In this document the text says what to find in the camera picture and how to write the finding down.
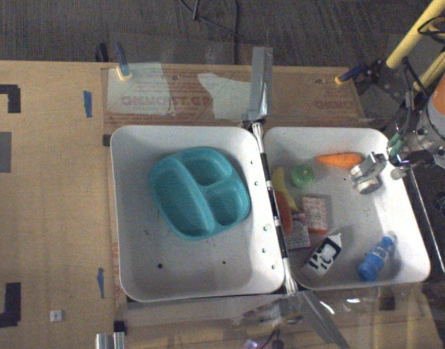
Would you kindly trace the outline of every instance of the dark floor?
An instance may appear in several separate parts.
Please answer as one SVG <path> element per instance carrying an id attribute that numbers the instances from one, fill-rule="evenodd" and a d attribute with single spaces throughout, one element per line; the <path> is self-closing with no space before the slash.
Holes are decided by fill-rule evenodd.
<path id="1" fill-rule="evenodd" d="M 195 0 L 183 1 L 193 8 Z M 194 21 L 179 0 L 0 0 L 0 60 L 95 61 L 99 43 L 111 49 L 121 41 L 131 61 L 242 64 L 249 63 L 245 44 L 267 44 L 275 65 L 353 67 L 385 58 L 430 2 L 201 0 Z M 410 55 L 417 72 L 439 50 L 422 41 Z M 385 118 L 398 107 L 378 89 L 362 100 L 371 118 Z M 433 205 L 445 192 L 445 170 L 420 168 L 417 179 L 445 263 L 445 218 Z M 429 281 L 444 283 L 425 213 L 407 184 L 433 265 Z M 438 309 L 445 308 L 442 295 L 432 296 Z M 445 339 L 445 322 L 441 327 Z"/>

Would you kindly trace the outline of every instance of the teal divided plate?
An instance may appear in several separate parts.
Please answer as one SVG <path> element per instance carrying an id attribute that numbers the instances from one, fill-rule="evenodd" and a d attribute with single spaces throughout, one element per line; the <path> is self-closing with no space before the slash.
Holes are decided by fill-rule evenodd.
<path id="1" fill-rule="evenodd" d="M 150 171 L 148 187 L 161 216 L 185 239 L 216 235 L 250 211 L 244 183 L 214 148 L 190 148 L 163 158 Z"/>

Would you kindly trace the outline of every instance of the green ball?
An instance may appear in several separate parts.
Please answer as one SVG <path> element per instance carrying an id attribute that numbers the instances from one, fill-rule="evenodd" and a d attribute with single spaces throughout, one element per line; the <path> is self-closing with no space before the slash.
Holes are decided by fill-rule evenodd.
<path id="1" fill-rule="evenodd" d="M 301 164 L 292 168 L 290 180 L 296 188 L 306 188 L 315 182 L 315 172 L 308 164 Z"/>

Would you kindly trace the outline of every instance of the blue bottle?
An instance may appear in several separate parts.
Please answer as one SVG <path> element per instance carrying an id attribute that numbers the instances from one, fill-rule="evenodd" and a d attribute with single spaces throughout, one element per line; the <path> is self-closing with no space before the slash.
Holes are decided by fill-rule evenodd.
<path id="1" fill-rule="evenodd" d="M 384 266 L 389 249 L 396 242 L 394 235 L 382 237 L 380 243 L 376 244 L 365 256 L 365 260 L 358 267 L 358 274 L 365 281 L 375 281 L 377 274 Z"/>

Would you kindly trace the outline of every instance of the gray square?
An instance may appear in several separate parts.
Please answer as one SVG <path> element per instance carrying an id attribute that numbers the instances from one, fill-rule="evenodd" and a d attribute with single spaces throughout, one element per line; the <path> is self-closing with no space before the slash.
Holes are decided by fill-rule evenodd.
<path id="1" fill-rule="evenodd" d="M 11 132 L 0 132 L 0 173 L 11 173 Z"/>

